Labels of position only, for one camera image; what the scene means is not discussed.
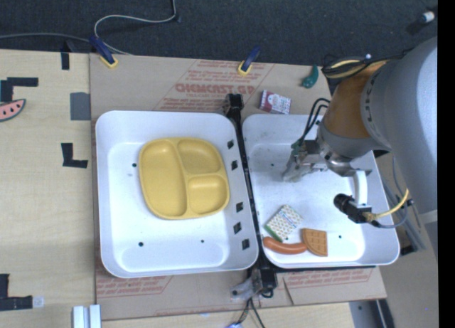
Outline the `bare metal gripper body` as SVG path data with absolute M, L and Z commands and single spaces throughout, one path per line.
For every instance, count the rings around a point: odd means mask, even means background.
M 342 177 L 356 173 L 351 165 L 352 159 L 337 154 L 325 141 L 297 140 L 293 143 L 293 155 L 298 157 L 298 165 L 310 164 L 312 173 L 330 170 Z

